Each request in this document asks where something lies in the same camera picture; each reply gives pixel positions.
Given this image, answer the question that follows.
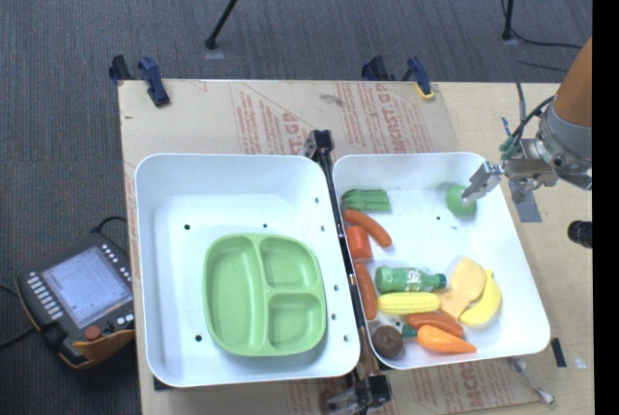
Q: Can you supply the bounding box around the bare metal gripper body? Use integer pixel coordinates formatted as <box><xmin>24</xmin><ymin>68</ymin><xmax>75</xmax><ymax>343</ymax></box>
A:
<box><xmin>502</xmin><ymin>136</ymin><xmax>593</xmax><ymax>192</ymax></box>

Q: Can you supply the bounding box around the green ball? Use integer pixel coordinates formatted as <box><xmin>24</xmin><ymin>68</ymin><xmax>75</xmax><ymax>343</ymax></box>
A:
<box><xmin>445</xmin><ymin>183</ymin><xmax>478</xmax><ymax>218</ymax></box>

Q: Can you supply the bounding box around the white plastic tray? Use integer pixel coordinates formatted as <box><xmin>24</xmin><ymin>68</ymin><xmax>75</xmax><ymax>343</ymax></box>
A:
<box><xmin>133</xmin><ymin>152</ymin><xmax>363</xmax><ymax>389</ymax></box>
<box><xmin>331</xmin><ymin>151</ymin><xmax>553</xmax><ymax>371</ymax></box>

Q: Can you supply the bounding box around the large pale yellow piece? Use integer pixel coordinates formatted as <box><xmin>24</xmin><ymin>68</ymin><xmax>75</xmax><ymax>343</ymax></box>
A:
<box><xmin>446</xmin><ymin>255</ymin><xmax>488</xmax><ymax>304</ymax></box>

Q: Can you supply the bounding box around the green vegetable bundle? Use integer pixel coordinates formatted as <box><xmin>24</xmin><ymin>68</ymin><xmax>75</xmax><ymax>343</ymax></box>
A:
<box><xmin>339</xmin><ymin>188</ymin><xmax>393</xmax><ymax>214</ymax></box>

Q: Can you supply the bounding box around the yellow banana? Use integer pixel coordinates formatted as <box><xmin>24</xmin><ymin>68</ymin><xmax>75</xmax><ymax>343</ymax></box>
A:
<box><xmin>458</xmin><ymin>268</ymin><xmax>503</xmax><ymax>327</ymax></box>

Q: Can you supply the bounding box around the orange sausage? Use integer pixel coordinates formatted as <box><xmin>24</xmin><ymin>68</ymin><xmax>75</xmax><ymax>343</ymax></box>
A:
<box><xmin>405</xmin><ymin>311</ymin><xmax>466</xmax><ymax>339</ymax></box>
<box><xmin>352</xmin><ymin>260</ymin><xmax>379</xmax><ymax>322</ymax></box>
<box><xmin>341</xmin><ymin>208</ymin><xmax>394</xmax><ymax>250</ymax></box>

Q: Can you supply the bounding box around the green bottle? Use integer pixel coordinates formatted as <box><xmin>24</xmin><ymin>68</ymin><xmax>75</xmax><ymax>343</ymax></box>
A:
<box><xmin>373</xmin><ymin>264</ymin><xmax>448</xmax><ymax>295</ymax></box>

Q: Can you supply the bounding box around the orange block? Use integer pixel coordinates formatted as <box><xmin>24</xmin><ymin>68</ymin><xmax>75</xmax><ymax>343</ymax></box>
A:
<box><xmin>344</xmin><ymin>224</ymin><xmax>374</xmax><ymax>261</ymax></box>

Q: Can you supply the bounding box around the yellow corn cob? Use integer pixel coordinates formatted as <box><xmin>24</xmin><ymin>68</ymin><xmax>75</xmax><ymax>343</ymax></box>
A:
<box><xmin>376</xmin><ymin>290</ymin><xmax>442</xmax><ymax>316</ymax></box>

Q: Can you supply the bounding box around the thin black and white rod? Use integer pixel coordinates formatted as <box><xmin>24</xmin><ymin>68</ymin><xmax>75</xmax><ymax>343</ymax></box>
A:
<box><xmin>316</xmin><ymin>146</ymin><xmax>381</xmax><ymax>378</ymax></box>

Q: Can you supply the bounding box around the orange carrot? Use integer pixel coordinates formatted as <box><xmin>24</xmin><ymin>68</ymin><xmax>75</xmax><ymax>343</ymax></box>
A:
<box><xmin>401</xmin><ymin>323</ymin><xmax>478</xmax><ymax>355</ymax></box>

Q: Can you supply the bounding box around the brown cardboard board, red print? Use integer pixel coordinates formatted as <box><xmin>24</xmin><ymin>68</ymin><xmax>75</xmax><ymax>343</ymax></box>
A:
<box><xmin>117</xmin><ymin>78</ymin><xmax>548</xmax><ymax>415</ymax></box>

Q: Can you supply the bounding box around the green divided plate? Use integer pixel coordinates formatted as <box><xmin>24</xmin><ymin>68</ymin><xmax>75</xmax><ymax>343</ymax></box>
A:
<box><xmin>201</xmin><ymin>232</ymin><xmax>330</xmax><ymax>358</ymax></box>

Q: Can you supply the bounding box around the black cylinder on white bracket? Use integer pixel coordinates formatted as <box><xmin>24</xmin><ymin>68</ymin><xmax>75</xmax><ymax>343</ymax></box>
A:
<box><xmin>567</xmin><ymin>219</ymin><xmax>594</xmax><ymax>250</ymax></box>

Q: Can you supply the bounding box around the black block with thin wires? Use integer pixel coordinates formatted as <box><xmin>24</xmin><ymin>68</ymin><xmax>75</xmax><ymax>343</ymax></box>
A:
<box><xmin>320</xmin><ymin>371</ymin><xmax>394</xmax><ymax>415</ymax></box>
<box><xmin>301</xmin><ymin>129</ymin><xmax>337</xmax><ymax>163</ymax></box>

